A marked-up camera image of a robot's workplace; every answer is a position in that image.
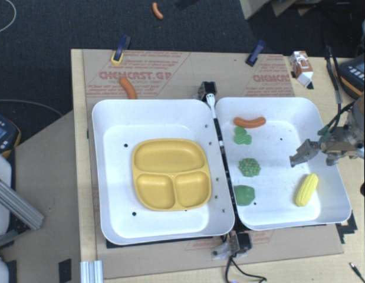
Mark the yellow toy corn cob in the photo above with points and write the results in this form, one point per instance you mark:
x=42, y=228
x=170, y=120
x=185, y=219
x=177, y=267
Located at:
x=306, y=190

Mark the white plastic tray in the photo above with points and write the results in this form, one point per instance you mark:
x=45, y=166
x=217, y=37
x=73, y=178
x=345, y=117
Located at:
x=282, y=158
x=117, y=172

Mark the white and brown carton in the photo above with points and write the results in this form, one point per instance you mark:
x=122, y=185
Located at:
x=301, y=68

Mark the green toy peas cluster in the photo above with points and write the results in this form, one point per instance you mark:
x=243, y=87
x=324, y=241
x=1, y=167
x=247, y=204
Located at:
x=249, y=167

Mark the thin black and white rod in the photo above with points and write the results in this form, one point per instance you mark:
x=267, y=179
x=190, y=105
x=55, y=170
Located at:
x=220, y=140

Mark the yellow divided plate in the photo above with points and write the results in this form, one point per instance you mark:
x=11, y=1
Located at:
x=170, y=172

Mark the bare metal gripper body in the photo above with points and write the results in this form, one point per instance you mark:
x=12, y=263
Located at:
x=338, y=144

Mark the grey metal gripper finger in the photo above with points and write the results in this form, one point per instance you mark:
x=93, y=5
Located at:
x=334, y=159
x=303, y=153

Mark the green toy bell pepper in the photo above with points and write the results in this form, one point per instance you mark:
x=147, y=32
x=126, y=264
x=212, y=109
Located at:
x=244, y=195

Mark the brown cardboard board red print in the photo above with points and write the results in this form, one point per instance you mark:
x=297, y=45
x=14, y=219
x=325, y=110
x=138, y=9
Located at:
x=170, y=69

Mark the green ridged toy vegetable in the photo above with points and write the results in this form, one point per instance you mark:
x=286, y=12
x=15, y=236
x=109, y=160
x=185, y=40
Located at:
x=242, y=136

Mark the orange toy sausage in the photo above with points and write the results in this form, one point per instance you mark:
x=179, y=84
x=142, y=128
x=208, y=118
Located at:
x=157, y=10
x=249, y=122
x=129, y=88

